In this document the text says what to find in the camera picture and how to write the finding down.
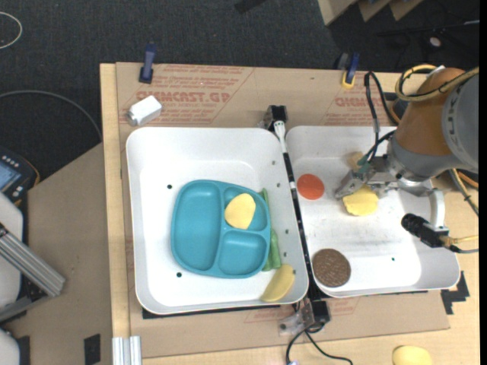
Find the wooden table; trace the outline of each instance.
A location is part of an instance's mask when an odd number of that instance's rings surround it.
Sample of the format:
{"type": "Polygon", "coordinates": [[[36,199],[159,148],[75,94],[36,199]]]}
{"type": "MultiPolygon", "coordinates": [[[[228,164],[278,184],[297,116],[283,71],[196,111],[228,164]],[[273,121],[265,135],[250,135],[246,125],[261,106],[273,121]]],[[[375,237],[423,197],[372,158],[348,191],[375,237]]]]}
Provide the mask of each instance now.
{"type": "MultiPolygon", "coordinates": [[[[397,75],[381,75],[383,88],[391,88],[397,75]]],[[[129,319],[129,289],[127,284],[127,260],[123,216],[123,186],[120,179],[122,166],[119,139],[119,106],[117,103],[116,65],[100,66],[101,102],[103,113],[103,148],[107,188],[107,226],[110,254],[110,294],[113,337],[128,338],[131,335],[129,319]]],[[[438,181],[452,188],[448,180],[438,181]]],[[[445,196],[447,226],[453,236],[473,235],[479,232],[478,219],[463,202],[458,192],[445,196]]],[[[479,257],[478,254],[459,255],[469,288],[466,302],[454,304],[454,315],[449,316],[450,328],[435,332],[399,334],[373,338],[358,338],[322,342],[322,348],[334,355],[348,357],[354,365],[392,363],[392,352],[397,346],[413,344],[426,348],[434,363],[480,363],[479,349],[479,257]]],[[[283,345],[267,348],[249,348],[219,351],[205,354],[187,354],[172,357],[144,359],[144,364],[225,364],[247,365],[284,364],[283,345]]],[[[311,343],[296,344],[291,358],[300,364],[335,363],[324,360],[311,343]]]]}

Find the green towel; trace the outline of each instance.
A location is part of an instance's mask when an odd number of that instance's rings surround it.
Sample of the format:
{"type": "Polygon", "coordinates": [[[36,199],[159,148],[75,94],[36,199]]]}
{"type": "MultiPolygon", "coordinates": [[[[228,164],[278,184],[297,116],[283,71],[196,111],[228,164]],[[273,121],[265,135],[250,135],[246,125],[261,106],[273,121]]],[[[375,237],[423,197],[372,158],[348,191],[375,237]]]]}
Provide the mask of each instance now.
{"type": "MultiPolygon", "coordinates": [[[[263,199],[266,201],[267,206],[269,207],[269,196],[267,195],[267,191],[263,189],[260,193],[263,199]]],[[[270,271],[272,269],[279,269],[281,268],[281,256],[279,255],[279,241],[277,238],[277,233],[271,228],[271,241],[269,247],[269,255],[267,257],[266,264],[262,268],[263,271],[270,271]]]]}

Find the blue divided plate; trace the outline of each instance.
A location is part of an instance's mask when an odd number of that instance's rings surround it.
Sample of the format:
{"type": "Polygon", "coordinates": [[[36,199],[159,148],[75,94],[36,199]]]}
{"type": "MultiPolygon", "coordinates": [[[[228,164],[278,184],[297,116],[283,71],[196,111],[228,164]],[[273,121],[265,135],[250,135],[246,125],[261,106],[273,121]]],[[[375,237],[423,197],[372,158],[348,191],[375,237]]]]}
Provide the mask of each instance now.
{"type": "Polygon", "coordinates": [[[220,278],[247,278],[262,270],[269,254],[269,207],[251,189],[213,180],[187,183],[179,192],[170,229],[171,252],[184,268],[220,278]],[[248,193],[256,211],[247,230],[224,219],[227,204],[248,193]]]}

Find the yellow toy food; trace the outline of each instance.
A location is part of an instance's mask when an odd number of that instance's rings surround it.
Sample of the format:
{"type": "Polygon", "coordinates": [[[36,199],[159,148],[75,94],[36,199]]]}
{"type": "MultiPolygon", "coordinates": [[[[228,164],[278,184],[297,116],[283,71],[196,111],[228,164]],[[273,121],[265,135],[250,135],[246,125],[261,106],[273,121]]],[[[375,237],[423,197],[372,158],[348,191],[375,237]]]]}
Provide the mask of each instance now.
{"type": "Polygon", "coordinates": [[[399,346],[393,352],[394,365],[432,365],[431,356],[418,346],[399,346]]]}
{"type": "Polygon", "coordinates": [[[294,278],[295,274],[292,266],[282,264],[281,268],[275,271],[260,299],[267,303],[272,303],[283,298],[294,284],[294,278]]]}
{"type": "Polygon", "coordinates": [[[253,215],[256,212],[256,203],[248,193],[235,196],[228,203],[224,217],[232,227],[246,230],[252,223],[253,215]]]}
{"type": "Polygon", "coordinates": [[[379,198],[367,185],[363,185],[357,192],[342,198],[348,213],[355,216],[373,214],[377,210],[379,198]]]}

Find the dark carpet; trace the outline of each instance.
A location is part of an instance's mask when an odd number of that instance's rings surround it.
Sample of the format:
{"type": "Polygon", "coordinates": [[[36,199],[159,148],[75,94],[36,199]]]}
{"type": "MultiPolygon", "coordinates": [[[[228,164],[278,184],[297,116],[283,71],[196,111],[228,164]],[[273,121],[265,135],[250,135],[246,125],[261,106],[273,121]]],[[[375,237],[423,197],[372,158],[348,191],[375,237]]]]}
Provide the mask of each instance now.
{"type": "MultiPolygon", "coordinates": [[[[268,0],[248,11],[243,0],[0,0],[24,28],[0,49],[0,96],[44,90],[79,104],[100,126],[99,64],[155,62],[330,69],[342,52],[360,53],[360,70],[402,71],[418,63],[479,64],[479,0],[425,0],[400,21],[385,8],[365,23],[357,5],[326,27],[317,0],[268,0]],[[444,47],[427,35],[445,26],[444,47]],[[428,31],[405,30],[425,28],[428,31]],[[379,36],[397,31],[393,36],[379,36]]],[[[16,23],[0,16],[0,47],[16,23]]],[[[99,141],[78,109],[39,94],[0,97],[0,145],[48,177],[99,141]]]]}

